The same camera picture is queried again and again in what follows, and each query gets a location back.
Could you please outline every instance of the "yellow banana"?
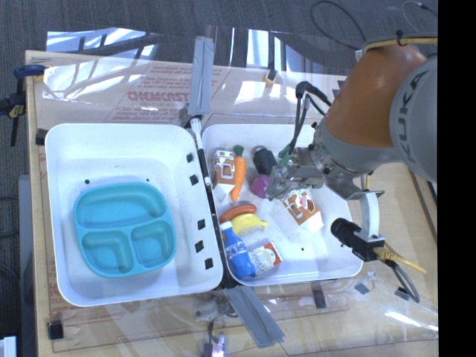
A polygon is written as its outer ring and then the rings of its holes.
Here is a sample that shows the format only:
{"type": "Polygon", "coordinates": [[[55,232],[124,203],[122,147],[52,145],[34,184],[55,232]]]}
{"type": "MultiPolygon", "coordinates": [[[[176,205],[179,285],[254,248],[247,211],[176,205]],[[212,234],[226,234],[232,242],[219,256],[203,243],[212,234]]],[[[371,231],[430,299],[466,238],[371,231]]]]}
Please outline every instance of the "yellow banana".
{"type": "Polygon", "coordinates": [[[231,224],[233,225],[233,232],[235,234],[238,234],[240,231],[245,229],[264,229],[268,226],[268,223],[262,221],[255,213],[239,214],[231,219],[231,224]]]}

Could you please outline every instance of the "blue bottle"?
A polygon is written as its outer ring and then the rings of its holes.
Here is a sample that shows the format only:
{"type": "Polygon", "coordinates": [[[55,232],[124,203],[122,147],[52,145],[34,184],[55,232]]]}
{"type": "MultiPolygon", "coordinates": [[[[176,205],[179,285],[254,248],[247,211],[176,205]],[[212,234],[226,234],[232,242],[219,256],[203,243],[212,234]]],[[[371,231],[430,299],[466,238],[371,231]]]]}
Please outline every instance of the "blue bottle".
{"type": "Polygon", "coordinates": [[[225,235],[225,253],[228,262],[233,266],[234,275],[238,279],[244,277],[255,277],[256,270],[251,263],[245,243],[233,232],[231,221],[223,222],[220,225],[222,233],[225,235]]]}

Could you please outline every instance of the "brown cylinder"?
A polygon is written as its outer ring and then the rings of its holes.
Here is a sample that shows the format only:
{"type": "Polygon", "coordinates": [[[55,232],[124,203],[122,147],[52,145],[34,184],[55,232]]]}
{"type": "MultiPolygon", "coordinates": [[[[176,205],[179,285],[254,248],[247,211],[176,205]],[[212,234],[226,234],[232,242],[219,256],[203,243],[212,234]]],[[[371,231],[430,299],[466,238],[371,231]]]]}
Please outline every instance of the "brown cylinder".
{"type": "Polygon", "coordinates": [[[405,77],[427,58],[412,45],[372,48],[349,73],[325,117],[332,136],[348,144],[392,147],[390,107],[405,77]]]}

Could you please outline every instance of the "white tray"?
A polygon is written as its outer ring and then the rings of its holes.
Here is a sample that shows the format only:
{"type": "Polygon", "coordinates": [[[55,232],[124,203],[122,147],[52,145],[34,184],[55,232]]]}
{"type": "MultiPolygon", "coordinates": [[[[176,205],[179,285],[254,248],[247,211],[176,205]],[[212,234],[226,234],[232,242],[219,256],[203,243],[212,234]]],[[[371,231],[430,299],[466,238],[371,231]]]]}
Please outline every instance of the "white tray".
{"type": "Polygon", "coordinates": [[[57,282],[68,302],[96,306],[205,292],[219,285],[223,265],[195,142],[187,130],[166,124],[60,124],[48,131],[45,148],[57,282]],[[192,155],[190,162],[187,155],[192,155]],[[101,277],[80,253],[74,201],[90,187],[131,181],[151,184],[164,195],[176,229],[176,255],[155,271],[101,277]]]}
{"type": "MultiPolygon", "coordinates": [[[[257,215],[267,221],[268,227],[244,236],[243,241],[248,249],[273,241],[284,260],[275,271],[258,275],[255,279],[237,279],[244,285],[264,286],[350,277],[362,267],[362,261],[352,254],[350,248],[342,248],[330,232],[330,225],[335,219],[351,218],[347,202],[329,188],[308,189],[321,211],[321,218],[314,215],[302,225],[293,220],[281,201],[274,199],[270,202],[250,191],[249,181],[257,174],[252,161],[253,149],[264,146],[279,161],[277,154],[291,141],[293,132],[294,126],[288,124],[214,124],[207,127],[202,136],[210,172],[213,168],[211,157],[216,150],[233,150],[237,144],[245,147],[243,157],[247,161],[247,178],[239,201],[255,204],[257,215]]],[[[307,147],[313,135],[314,129],[305,126],[297,140],[297,147],[307,147]]],[[[223,202],[217,197],[214,201],[218,215],[231,204],[229,196],[223,202]]]]}

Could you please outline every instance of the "wooden table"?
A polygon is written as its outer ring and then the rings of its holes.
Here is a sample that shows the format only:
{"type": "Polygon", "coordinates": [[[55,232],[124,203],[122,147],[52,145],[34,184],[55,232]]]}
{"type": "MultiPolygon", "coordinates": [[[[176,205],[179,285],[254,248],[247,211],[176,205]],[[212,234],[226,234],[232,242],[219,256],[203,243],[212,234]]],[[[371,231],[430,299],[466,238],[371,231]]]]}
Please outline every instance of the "wooden table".
{"type": "MultiPolygon", "coordinates": [[[[44,57],[42,52],[28,51],[26,63],[32,57],[44,57]]],[[[86,321],[82,325],[63,327],[65,338],[52,341],[47,324],[52,315],[61,319],[75,319],[78,312],[61,310],[61,303],[51,299],[54,283],[48,279],[54,267],[48,259],[51,249],[51,223],[48,218],[48,190],[42,174],[42,146],[36,144],[37,110],[33,87],[35,77],[27,78],[28,146],[33,215],[33,266],[36,312],[36,345],[39,357],[43,356],[200,356],[207,339],[206,324],[193,322],[193,314],[185,310],[195,303],[194,297],[172,298],[145,303],[136,310],[131,303],[125,319],[132,324],[113,319],[111,310],[103,313],[108,322],[86,321]],[[178,321],[182,324],[171,332],[161,331],[160,321],[178,321]],[[150,334],[134,335],[129,327],[149,329],[150,334]],[[102,344],[111,332],[122,334],[116,344],[102,344]]],[[[223,319],[216,324],[216,333],[225,334],[227,352],[231,356],[438,356],[437,290],[437,209],[426,181],[414,176],[403,164],[380,167],[370,180],[370,189],[384,190],[379,198],[381,214],[380,233],[389,244],[408,260],[425,268],[421,274],[412,268],[406,270],[422,298],[421,305],[395,296],[398,282],[393,272],[380,262],[365,263],[361,272],[343,280],[321,282],[329,303],[325,310],[310,309],[312,284],[262,287],[256,290],[264,303],[279,298],[277,309],[271,313],[285,333],[285,342],[273,347],[257,348],[246,328],[236,319],[223,319]],[[375,286],[366,295],[359,294],[354,285],[372,282],[375,286]]],[[[356,223],[360,210],[350,205],[356,223]]]]}

